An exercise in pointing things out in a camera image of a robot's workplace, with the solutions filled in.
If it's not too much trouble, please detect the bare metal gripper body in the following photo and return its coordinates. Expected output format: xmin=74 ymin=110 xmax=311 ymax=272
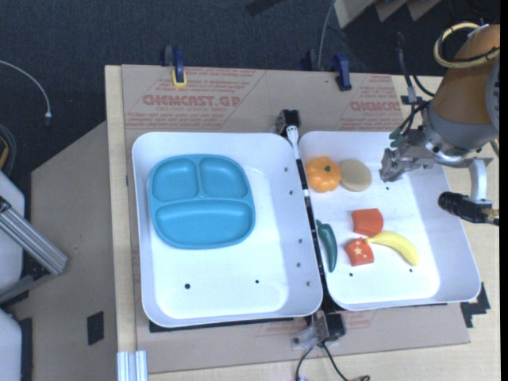
xmin=390 ymin=129 xmax=471 ymax=171

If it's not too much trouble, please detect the beige round biscuit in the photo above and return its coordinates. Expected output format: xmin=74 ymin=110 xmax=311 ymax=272
xmin=339 ymin=158 xmax=373 ymax=193

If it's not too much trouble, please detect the orange-red toy wedge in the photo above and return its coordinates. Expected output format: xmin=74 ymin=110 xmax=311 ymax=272
xmin=351 ymin=207 xmax=385 ymax=238

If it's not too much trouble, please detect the orange toy pumpkin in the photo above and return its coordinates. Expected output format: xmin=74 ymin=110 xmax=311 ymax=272
xmin=305 ymin=156 xmax=343 ymax=194

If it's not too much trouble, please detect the yellow banana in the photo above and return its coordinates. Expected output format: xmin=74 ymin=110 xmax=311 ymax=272
xmin=366 ymin=230 xmax=421 ymax=267

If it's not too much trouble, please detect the thin black and white rod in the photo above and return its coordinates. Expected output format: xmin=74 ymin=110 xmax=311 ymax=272
xmin=286 ymin=125 xmax=331 ymax=314

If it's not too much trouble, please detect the red cube with yellow stars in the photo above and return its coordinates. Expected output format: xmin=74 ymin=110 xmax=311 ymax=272
xmin=343 ymin=237 xmax=375 ymax=267

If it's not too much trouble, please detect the green toy pepper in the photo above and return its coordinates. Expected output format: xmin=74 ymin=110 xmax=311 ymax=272
xmin=315 ymin=218 xmax=339 ymax=274

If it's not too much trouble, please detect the white plastic tray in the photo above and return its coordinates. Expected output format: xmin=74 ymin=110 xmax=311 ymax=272
xmin=131 ymin=131 xmax=324 ymax=329
xmin=297 ymin=129 xmax=483 ymax=313

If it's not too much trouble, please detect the blue divided plate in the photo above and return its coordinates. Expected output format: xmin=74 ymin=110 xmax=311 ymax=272
xmin=148 ymin=153 xmax=256 ymax=251

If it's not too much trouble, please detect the brown cardboard board, red print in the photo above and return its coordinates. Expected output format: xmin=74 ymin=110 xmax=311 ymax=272
xmin=120 ymin=64 xmax=471 ymax=375

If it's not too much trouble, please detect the black cylinder on white bracket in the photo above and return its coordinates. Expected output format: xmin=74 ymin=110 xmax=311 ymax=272
xmin=437 ymin=158 xmax=500 ymax=226

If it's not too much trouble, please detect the black block with thin wires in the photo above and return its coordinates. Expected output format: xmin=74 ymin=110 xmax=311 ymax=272
xmin=312 ymin=311 xmax=347 ymax=345
xmin=277 ymin=109 xmax=301 ymax=135

